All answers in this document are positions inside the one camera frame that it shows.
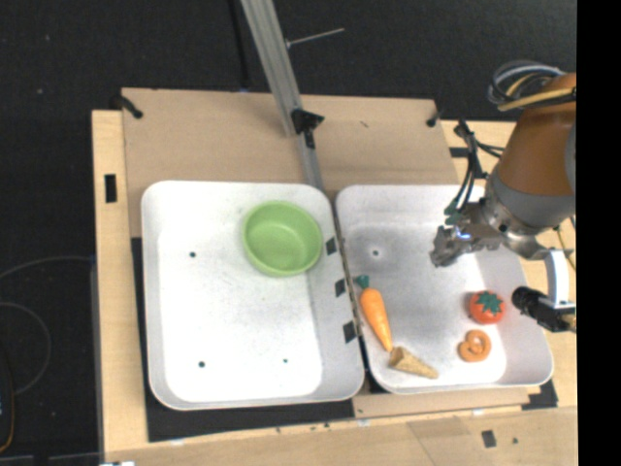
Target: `green plate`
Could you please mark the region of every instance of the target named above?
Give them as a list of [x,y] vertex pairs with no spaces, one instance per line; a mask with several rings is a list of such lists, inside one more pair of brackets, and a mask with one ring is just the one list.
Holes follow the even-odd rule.
[[255,207],[246,215],[243,230],[248,260],[266,275],[299,275],[321,255],[319,225],[307,211],[289,202]]

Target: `toy tomato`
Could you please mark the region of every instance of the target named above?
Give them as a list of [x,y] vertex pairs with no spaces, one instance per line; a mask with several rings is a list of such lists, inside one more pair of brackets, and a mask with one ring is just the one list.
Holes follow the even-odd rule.
[[505,301],[493,291],[483,290],[470,298],[469,309],[475,321],[493,324],[505,315]]

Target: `black floor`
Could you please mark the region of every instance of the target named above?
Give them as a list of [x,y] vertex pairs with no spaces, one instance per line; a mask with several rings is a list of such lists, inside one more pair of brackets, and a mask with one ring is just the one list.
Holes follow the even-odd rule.
[[[444,117],[511,118],[485,99],[494,69],[518,58],[576,69],[577,0],[274,1],[289,40],[345,28],[291,49],[303,93],[433,98]],[[89,113],[123,86],[266,91],[243,19],[242,67],[229,4],[0,0],[0,343],[17,386],[46,359],[36,318],[50,340],[5,455],[97,449]]]

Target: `orange ring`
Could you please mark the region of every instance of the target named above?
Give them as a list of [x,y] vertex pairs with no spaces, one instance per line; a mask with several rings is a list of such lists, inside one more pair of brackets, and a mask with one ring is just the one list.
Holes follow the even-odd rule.
[[466,341],[457,348],[459,355],[467,362],[478,362],[487,358],[492,349],[492,341],[482,330],[471,330],[466,334]]

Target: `toy carrot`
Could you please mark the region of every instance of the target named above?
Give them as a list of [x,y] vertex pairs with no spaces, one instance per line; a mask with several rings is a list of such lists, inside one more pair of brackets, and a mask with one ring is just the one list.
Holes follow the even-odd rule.
[[362,286],[362,294],[360,295],[362,312],[381,344],[390,352],[392,350],[392,335],[381,293],[379,293],[379,290],[369,287],[369,277],[367,275],[359,276],[356,278],[356,282]]

